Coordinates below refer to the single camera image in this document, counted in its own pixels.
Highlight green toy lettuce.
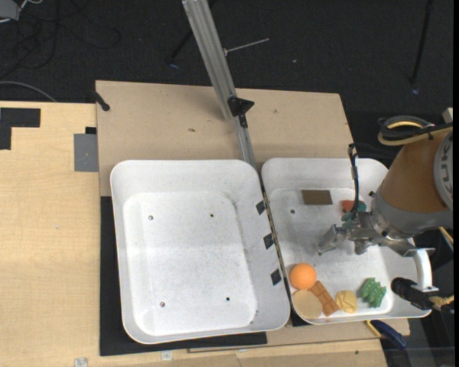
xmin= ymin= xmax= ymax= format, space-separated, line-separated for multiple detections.
xmin=359 ymin=277 xmax=388 ymax=309

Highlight orange ball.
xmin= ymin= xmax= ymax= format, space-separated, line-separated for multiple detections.
xmin=288 ymin=262 xmax=318 ymax=291

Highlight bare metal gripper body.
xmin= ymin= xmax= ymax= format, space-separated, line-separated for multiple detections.
xmin=343 ymin=210 xmax=392 ymax=247

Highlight brown cardboard board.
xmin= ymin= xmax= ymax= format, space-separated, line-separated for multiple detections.
xmin=95 ymin=80 xmax=412 ymax=355

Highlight brown flat rectangle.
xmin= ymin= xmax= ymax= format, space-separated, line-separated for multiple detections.
xmin=301 ymin=189 xmax=334 ymax=206

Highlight black cylinder on white bracket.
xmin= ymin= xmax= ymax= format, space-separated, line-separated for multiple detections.
xmin=390 ymin=245 xmax=441 ymax=311

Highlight brown chocolate bar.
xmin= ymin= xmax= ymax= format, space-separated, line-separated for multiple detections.
xmin=308 ymin=280 xmax=341 ymax=318

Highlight round tan biscuit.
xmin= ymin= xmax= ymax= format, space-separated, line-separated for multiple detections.
xmin=291 ymin=288 xmax=324 ymax=320

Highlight red toy with green top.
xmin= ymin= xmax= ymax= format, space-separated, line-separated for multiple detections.
xmin=341 ymin=199 xmax=368 ymax=213

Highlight yellow toy bread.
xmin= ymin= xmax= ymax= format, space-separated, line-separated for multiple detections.
xmin=334 ymin=289 xmax=359 ymax=315

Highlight white plastic tray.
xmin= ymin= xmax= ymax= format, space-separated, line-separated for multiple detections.
xmin=109 ymin=158 xmax=292 ymax=346
xmin=260 ymin=157 xmax=434 ymax=326

